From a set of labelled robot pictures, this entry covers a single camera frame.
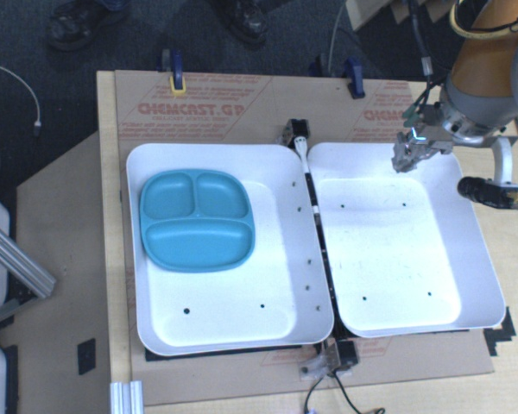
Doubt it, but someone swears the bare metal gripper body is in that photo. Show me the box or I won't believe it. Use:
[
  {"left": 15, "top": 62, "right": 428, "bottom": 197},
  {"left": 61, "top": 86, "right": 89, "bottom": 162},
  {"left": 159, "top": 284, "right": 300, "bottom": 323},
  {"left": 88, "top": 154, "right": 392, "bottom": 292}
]
[{"left": 395, "top": 109, "right": 498, "bottom": 158}]

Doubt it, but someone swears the white plastic tray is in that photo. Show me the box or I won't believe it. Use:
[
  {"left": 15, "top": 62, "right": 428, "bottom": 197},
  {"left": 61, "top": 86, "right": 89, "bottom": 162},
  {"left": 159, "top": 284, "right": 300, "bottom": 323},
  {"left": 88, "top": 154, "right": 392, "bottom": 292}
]
[
  {"left": 306, "top": 141, "right": 508, "bottom": 339},
  {"left": 125, "top": 142, "right": 335, "bottom": 357}
]

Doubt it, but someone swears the thin black and white rod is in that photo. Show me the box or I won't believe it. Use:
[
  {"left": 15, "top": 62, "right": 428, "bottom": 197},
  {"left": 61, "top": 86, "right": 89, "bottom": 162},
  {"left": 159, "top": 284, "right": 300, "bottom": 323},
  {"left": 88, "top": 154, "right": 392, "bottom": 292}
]
[{"left": 294, "top": 137, "right": 343, "bottom": 341}]

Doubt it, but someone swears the brown cardboard board red print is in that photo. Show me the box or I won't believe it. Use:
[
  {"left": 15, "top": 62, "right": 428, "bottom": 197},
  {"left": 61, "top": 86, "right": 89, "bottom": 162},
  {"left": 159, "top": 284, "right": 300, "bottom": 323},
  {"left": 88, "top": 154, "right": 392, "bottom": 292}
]
[{"left": 113, "top": 70, "right": 509, "bottom": 407}]

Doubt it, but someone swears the blue divided plate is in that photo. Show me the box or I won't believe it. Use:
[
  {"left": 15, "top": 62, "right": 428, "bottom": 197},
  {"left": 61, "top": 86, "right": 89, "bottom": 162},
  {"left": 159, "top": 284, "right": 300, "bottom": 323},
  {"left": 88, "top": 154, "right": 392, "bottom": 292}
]
[{"left": 138, "top": 168, "right": 257, "bottom": 274}]

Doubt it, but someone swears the person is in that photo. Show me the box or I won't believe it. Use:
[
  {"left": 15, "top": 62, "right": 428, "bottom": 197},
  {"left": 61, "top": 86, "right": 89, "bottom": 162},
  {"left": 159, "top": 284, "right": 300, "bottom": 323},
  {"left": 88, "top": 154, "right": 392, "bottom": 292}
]
[{"left": 46, "top": 0, "right": 269, "bottom": 53}]

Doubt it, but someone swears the black cylinder on white bracket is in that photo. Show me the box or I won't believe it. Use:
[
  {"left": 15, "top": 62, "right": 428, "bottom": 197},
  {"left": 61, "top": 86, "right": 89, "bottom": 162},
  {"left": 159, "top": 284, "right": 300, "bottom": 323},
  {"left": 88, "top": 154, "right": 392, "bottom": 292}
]
[{"left": 457, "top": 135, "right": 518, "bottom": 211}]

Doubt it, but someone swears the black block with thin wires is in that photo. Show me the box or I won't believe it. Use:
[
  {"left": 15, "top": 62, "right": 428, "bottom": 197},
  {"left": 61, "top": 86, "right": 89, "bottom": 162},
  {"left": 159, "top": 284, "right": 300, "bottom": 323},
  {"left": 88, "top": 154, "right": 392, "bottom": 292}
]
[
  {"left": 299, "top": 338, "right": 360, "bottom": 380},
  {"left": 277, "top": 118, "right": 310, "bottom": 147}
]

